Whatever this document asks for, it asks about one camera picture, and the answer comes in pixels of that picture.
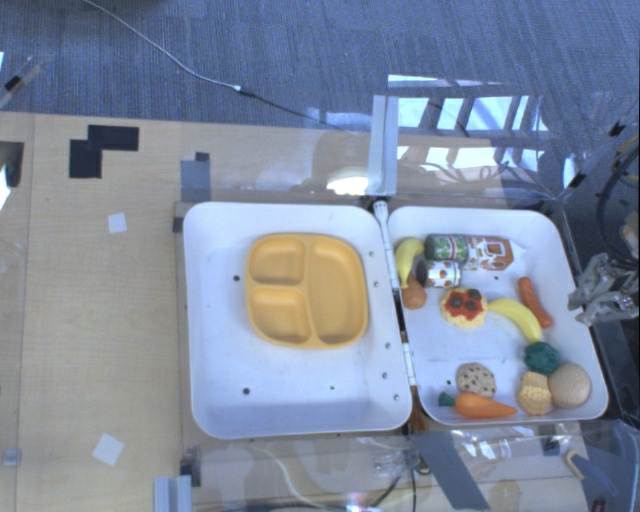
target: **white paper square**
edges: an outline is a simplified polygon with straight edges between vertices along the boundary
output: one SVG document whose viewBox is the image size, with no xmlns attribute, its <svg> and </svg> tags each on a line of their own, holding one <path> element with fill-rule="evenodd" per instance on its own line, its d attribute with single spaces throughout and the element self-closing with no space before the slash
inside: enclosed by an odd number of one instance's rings
<svg viewBox="0 0 640 512">
<path fill-rule="evenodd" d="M 115 437 L 105 432 L 93 450 L 93 456 L 100 462 L 115 466 L 123 448 L 124 443 L 122 441 L 118 441 Z"/>
<path fill-rule="evenodd" d="M 124 213 L 109 215 L 109 233 L 122 233 L 127 230 L 127 218 Z"/>
</svg>

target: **table surface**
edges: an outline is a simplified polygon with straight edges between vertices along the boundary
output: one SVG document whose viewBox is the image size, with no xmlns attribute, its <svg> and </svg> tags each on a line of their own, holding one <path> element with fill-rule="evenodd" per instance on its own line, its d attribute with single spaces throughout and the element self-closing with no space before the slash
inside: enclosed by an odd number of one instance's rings
<svg viewBox="0 0 640 512">
<path fill-rule="evenodd" d="M 102 179 L 70 179 L 69 141 L 86 139 L 89 124 L 139 127 L 139 150 L 103 151 Z M 185 431 L 192 428 L 181 414 L 172 232 L 180 161 L 209 153 L 213 188 L 227 195 L 285 192 L 291 183 L 320 179 L 316 150 L 321 139 L 327 142 L 324 136 L 318 130 L 0 113 L 0 140 L 25 143 L 21 184 L 0 210 L 0 241 L 16 256 L 9 262 L 15 271 L 0 276 L 0 447 L 19 447 L 22 454 L 17 469 L 0 467 L 0 508 L 151 509 L 154 478 L 178 474 Z M 339 147 L 345 140 L 356 141 L 358 156 L 366 158 L 367 136 L 345 132 L 329 142 Z M 323 155 L 320 167 L 335 168 L 331 152 Z M 419 191 L 420 182 L 403 186 Z M 119 213 L 126 231 L 111 234 L 109 216 Z M 579 425 L 563 428 L 563 449 L 584 450 Z M 536 439 L 534 430 L 523 432 Z M 92 457 L 104 433 L 124 443 L 114 466 Z M 495 448 L 507 434 L 515 435 L 500 429 L 487 435 Z M 321 499 L 348 494 L 337 485 L 340 478 L 375 495 L 387 480 L 365 475 L 370 446 L 398 441 L 366 439 L 373 444 L 352 436 L 203 439 L 203 472 L 216 480 L 194 490 L 195 500 L 296 493 Z M 543 457 L 539 448 L 485 465 L 471 460 L 470 467 L 496 510 L 510 510 L 514 499 L 523 510 L 586 506 L 580 482 L 562 459 Z M 421 502 L 448 509 L 433 477 L 420 477 L 418 486 Z M 406 510 L 410 500 L 410 492 L 401 493 L 389 506 Z"/>
</svg>

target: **yellow divided plate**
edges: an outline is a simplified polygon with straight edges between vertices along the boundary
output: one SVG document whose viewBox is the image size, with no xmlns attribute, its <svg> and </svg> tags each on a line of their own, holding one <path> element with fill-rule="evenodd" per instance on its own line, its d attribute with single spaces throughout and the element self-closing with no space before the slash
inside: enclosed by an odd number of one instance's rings
<svg viewBox="0 0 640 512">
<path fill-rule="evenodd" d="M 247 257 L 249 320 L 265 340 L 292 348 L 345 347 L 369 321 L 356 251 L 325 235 L 268 235 Z"/>
</svg>

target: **banana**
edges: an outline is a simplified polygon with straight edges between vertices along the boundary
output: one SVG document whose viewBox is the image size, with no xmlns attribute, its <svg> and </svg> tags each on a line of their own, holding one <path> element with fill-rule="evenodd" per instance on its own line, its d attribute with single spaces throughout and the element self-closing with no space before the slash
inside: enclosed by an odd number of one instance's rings
<svg viewBox="0 0 640 512">
<path fill-rule="evenodd" d="M 515 322 L 530 343 L 540 341 L 542 337 L 542 327 L 540 322 L 524 304 L 517 300 L 501 297 L 489 302 L 489 311 L 506 316 Z"/>
<path fill-rule="evenodd" d="M 400 278 L 400 288 L 403 290 L 409 286 L 407 278 L 411 272 L 414 258 L 420 256 L 423 251 L 424 245 L 417 238 L 407 238 L 396 248 L 394 259 L 396 260 L 396 270 Z"/>
</svg>

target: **white tray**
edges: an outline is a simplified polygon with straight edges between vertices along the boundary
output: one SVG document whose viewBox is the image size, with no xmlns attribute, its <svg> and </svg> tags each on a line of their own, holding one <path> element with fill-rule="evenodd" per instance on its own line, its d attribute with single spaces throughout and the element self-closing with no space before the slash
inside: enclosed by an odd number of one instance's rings
<svg viewBox="0 0 640 512">
<path fill-rule="evenodd" d="M 404 207 L 389 218 L 392 242 L 429 234 L 493 235 L 508 238 L 526 253 L 506 270 L 462 272 L 461 284 L 479 289 L 489 301 L 498 297 L 518 299 L 517 280 L 527 275 L 533 281 L 541 304 L 554 319 L 543 331 L 543 341 L 556 347 L 563 362 L 581 365 L 591 377 L 591 396 L 575 409 L 554 409 L 545 416 L 524 412 L 504 418 L 500 424 L 593 419 L 601 416 L 608 402 L 602 370 L 588 328 L 577 322 L 578 312 L 567 309 L 568 294 L 574 289 L 562 241 L 553 223 L 529 211 Z M 519 379 L 527 371 L 525 341 L 509 320 L 488 313 L 483 326 L 461 329 L 446 322 L 439 309 L 442 290 L 428 290 L 427 304 L 418 310 L 404 310 L 407 334 L 414 353 L 413 364 L 420 400 L 427 413 L 447 425 L 496 423 L 496 420 L 469 420 L 452 407 L 439 407 L 442 391 L 455 396 L 458 366 L 478 362 L 496 377 L 495 399 L 520 408 L 516 402 Z"/>
<path fill-rule="evenodd" d="M 258 238 L 281 232 L 342 238 L 360 255 L 369 325 L 353 345 L 297 350 L 267 343 L 251 328 L 247 253 Z M 406 421 L 411 394 L 372 215 L 347 206 L 202 203 L 185 218 L 184 245 L 191 406 L 204 432 L 237 439 L 390 430 Z"/>
</svg>

